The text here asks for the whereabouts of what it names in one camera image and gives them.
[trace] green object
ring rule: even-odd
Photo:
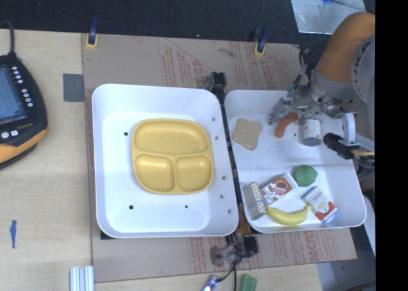
[[[293,177],[300,186],[310,186],[316,180],[317,172],[309,165],[300,165],[296,167]]]
[[[242,275],[240,291],[255,291],[256,282],[256,278],[252,278],[248,274]]]

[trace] toy sausage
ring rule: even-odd
[[[282,119],[280,119],[275,129],[275,136],[277,138],[282,138],[288,124],[295,122],[298,118],[299,116],[296,112],[290,112],[287,116],[284,116]]]

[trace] wooden table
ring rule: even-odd
[[[0,54],[10,35],[0,30]],[[64,73],[82,74],[80,33],[15,31],[15,52],[48,107],[50,130],[37,148],[0,170],[0,290],[69,290],[70,267],[92,265],[83,102],[65,102]],[[15,247],[10,227],[17,222]],[[260,290],[321,290],[316,265],[238,271]],[[95,284],[95,290],[199,290],[209,274]],[[231,274],[217,291],[233,290]]]

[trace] toy food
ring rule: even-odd
[[[261,190],[257,182],[251,182],[243,189],[244,198],[247,203],[249,216],[256,220],[266,213],[265,205],[262,201]]]
[[[303,209],[294,212],[284,212],[278,208],[267,207],[266,213],[269,218],[276,223],[282,225],[296,225],[306,220],[307,213],[312,209],[312,206],[306,205]]]
[[[290,123],[295,122],[298,118],[299,116],[296,112],[290,112],[287,116],[284,116],[282,119],[280,119],[275,129],[275,136],[277,138],[282,138],[285,134],[286,127]]]
[[[241,117],[235,124],[232,140],[251,151],[258,145],[258,138],[261,131],[262,125],[258,122]]]
[[[326,223],[337,212],[335,204],[317,186],[306,192],[302,200],[312,206],[312,212],[322,223]]]
[[[286,173],[261,188],[265,205],[271,205],[297,187],[293,177]]]
[[[309,165],[300,165],[295,168],[293,178],[300,186],[310,186],[317,177],[316,170]]]

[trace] bread slice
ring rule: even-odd
[[[252,151],[258,145],[258,138],[262,131],[262,125],[240,117],[235,124],[232,140]]]

